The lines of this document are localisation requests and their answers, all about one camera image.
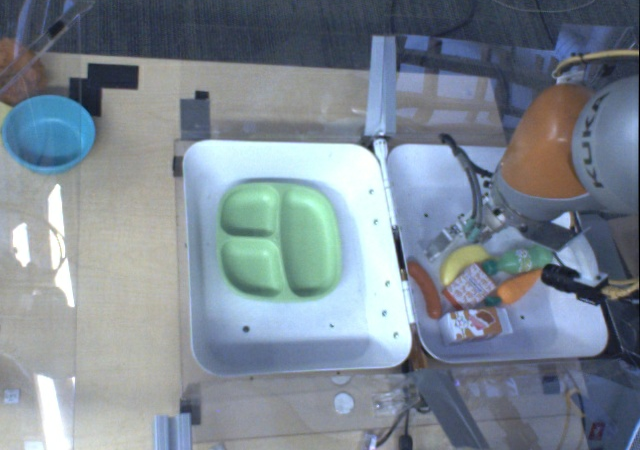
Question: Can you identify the green divided plate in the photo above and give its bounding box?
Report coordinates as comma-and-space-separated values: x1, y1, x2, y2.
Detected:
215, 181, 344, 304

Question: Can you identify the white plastic tray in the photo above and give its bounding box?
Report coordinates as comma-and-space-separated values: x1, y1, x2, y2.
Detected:
181, 139, 414, 379
387, 142, 611, 365

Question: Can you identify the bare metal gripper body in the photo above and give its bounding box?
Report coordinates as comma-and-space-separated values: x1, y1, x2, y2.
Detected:
450, 206, 508, 243

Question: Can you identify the yellow banana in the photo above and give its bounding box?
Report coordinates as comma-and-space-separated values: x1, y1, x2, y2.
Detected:
439, 243, 494, 288

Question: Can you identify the thin black and white rod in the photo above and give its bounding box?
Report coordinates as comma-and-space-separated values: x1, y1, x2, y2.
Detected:
372, 136, 416, 325

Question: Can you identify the orange and white carton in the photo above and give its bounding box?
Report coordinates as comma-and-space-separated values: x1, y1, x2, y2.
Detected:
441, 262, 498, 311

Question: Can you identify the green bottle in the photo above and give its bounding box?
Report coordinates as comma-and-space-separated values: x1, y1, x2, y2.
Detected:
481, 244, 556, 276

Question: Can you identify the red sausage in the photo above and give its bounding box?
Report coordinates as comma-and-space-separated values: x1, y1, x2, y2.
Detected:
405, 259, 444, 320

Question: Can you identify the blue bowl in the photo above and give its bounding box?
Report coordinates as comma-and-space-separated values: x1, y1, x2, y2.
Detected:
1, 94, 97, 176

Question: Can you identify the orange carrot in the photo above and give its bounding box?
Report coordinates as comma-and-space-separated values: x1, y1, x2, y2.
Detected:
483, 268, 544, 309

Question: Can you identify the brown and white carton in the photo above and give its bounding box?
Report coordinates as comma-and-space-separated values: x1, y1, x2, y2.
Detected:
438, 306, 515, 346

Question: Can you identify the black cylinder on white bracket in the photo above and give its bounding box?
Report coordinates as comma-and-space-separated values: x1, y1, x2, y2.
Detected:
540, 236, 612, 305

